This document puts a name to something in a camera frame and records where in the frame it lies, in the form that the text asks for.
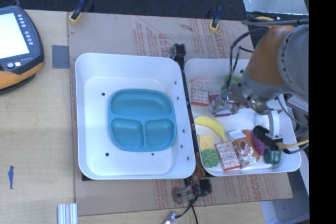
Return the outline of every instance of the banana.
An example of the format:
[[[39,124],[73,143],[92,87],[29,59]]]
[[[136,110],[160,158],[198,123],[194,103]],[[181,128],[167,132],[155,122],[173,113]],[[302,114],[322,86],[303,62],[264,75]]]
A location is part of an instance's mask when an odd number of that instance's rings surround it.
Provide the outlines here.
[[[196,118],[194,118],[194,123],[209,127],[219,137],[221,137],[223,139],[223,142],[227,142],[227,140],[225,138],[224,127],[216,119],[214,119],[210,116],[205,116],[205,115],[204,116],[197,116]]]

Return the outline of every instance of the table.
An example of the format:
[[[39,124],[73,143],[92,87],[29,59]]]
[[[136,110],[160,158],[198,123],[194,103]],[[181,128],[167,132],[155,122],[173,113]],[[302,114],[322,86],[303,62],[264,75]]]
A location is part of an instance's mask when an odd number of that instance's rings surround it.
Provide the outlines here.
[[[45,46],[36,77],[0,95],[2,223],[57,223],[57,205],[75,202],[69,69],[53,69],[52,45],[68,45],[67,13],[27,10]],[[14,167],[13,188],[8,171]],[[195,208],[199,223],[264,223],[259,202]],[[84,223],[161,223],[170,210],[79,217]],[[195,223],[192,210],[175,223]]]

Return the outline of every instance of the white tray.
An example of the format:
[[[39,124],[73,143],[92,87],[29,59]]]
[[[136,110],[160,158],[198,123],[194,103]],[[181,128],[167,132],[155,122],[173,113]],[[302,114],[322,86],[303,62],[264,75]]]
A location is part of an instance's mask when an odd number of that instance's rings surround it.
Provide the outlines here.
[[[86,53],[75,64],[79,167],[91,179],[187,178],[196,167],[179,65],[169,58]],[[121,89],[165,93],[176,114],[176,139],[166,150],[130,152],[112,141],[108,105]]]
[[[234,76],[240,77],[240,71],[245,69],[248,60],[238,60],[237,67],[235,69]],[[193,80],[207,81],[209,91],[220,91],[221,86],[224,85],[225,77],[229,74],[229,60],[228,59],[191,59],[185,64],[185,76],[188,84],[188,93],[191,97],[191,83]],[[280,101],[285,106],[285,102],[282,96]],[[268,102],[268,106],[273,109],[281,109],[278,101],[271,100]],[[191,105],[193,117],[199,115],[213,116],[210,107],[204,107],[199,105]],[[229,140],[228,132],[234,130],[248,129],[252,130],[258,123],[264,122],[263,117],[259,116],[252,109],[240,109],[235,115],[216,117],[219,122],[224,126],[225,136]],[[280,123],[280,135],[283,138],[285,144],[296,143],[295,134],[288,116],[281,112],[279,114]],[[220,143],[222,140],[208,127],[202,125],[195,125],[197,134],[213,134],[215,137],[215,143]],[[290,150],[296,150],[298,147],[293,147]],[[277,172],[293,172],[297,170],[301,165],[301,156],[296,154],[281,154],[280,163],[277,165],[267,164],[264,162],[264,158],[261,156],[258,163],[242,169],[236,168],[228,171],[223,171],[220,164],[217,167],[207,168],[204,167],[209,174],[213,176],[235,176],[246,174],[265,174],[265,173],[277,173]]]

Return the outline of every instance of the red and white box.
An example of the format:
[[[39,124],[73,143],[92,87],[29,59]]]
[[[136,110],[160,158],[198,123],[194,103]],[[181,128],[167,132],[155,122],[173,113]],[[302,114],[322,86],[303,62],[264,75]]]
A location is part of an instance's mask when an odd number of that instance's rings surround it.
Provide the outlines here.
[[[208,83],[206,81],[193,80],[191,85],[191,104],[208,106]]]
[[[215,144],[215,147],[221,158],[220,165],[223,171],[242,167],[231,141]]]

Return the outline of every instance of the cardboard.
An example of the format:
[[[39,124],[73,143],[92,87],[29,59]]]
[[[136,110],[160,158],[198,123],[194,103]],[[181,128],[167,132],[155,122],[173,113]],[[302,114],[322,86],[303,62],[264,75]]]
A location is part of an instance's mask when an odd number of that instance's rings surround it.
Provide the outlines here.
[[[89,180],[78,165],[75,62],[85,52],[166,57],[173,44],[185,44],[187,62],[192,58],[229,58],[230,46],[248,31],[236,21],[220,21],[217,31],[210,20],[117,14],[83,13],[77,23],[68,21],[75,197],[78,215],[111,214],[183,208],[173,201],[173,188],[184,188],[183,179]],[[252,50],[249,37],[239,46]],[[241,51],[242,59],[250,53]],[[235,204],[292,198],[287,173],[210,177],[212,193],[195,206]]]

